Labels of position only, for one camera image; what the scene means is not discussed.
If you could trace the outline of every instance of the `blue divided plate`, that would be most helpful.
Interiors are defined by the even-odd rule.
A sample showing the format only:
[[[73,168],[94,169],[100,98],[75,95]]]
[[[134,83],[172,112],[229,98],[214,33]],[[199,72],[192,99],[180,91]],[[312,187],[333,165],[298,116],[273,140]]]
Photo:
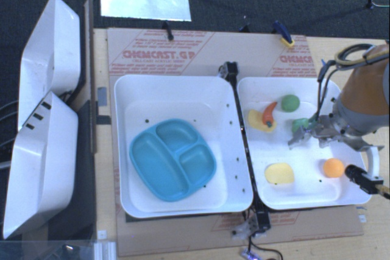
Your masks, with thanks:
[[[216,170],[205,140],[181,119],[168,119],[137,135],[130,144],[130,159],[146,186],[167,202],[191,195]]]

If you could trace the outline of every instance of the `orange ball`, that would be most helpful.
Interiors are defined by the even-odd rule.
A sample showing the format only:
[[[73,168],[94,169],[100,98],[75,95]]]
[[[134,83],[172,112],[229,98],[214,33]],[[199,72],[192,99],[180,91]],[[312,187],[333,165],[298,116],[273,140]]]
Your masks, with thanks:
[[[339,178],[344,173],[344,165],[337,158],[329,158],[322,168],[328,178]]]

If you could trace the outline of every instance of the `cardboard sheet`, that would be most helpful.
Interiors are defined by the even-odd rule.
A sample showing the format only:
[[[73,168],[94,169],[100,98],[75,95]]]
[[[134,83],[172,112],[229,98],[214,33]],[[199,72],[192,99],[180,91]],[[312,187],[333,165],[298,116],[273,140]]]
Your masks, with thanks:
[[[236,61],[243,77],[316,77],[304,36],[287,48],[279,35],[109,29],[110,88],[126,74],[215,76],[226,61]],[[135,219],[120,204],[116,114],[111,92],[118,253],[133,256],[171,251],[246,245],[234,241],[231,230],[244,222],[241,213],[209,216]],[[271,213],[271,229],[255,239],[272,242],[301,241],[362,235],[354,206]]]

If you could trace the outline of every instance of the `black clip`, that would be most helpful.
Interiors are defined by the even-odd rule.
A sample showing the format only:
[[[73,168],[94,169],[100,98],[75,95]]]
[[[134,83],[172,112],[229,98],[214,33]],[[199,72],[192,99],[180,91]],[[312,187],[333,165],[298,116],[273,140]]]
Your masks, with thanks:
[[[166,29],[166,32],[168,33],[168,40],[169,41],[172,41],[174,39],[173,34],[172,34],[172,30],[171,30],[171,26],[169,25],[169,23],[167,21],[163,22],[161,29]]]
[[[272,27],[274,30],[272,33],[279,33],[282,38],[280,41],[286,45],[288,48],[291,48],[294,46],[295,41],[291,38],[291,35],[289,31],[287,30],[286,26],[284,26],[281,22],[275,21],[272,23]]]

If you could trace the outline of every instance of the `orange toy carrot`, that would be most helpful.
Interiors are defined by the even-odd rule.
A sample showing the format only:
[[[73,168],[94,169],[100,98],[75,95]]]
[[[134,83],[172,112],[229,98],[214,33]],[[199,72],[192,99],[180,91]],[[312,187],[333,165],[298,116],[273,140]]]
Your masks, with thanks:
[[[263,113],[263,124],[267,125],[268,128],[272,127],[272,123],[274,122],[274,118],[272,117],[272,111],[274,110],[275,106],[278,104],[278,102],[273,102],[270,105],[266,107]]]

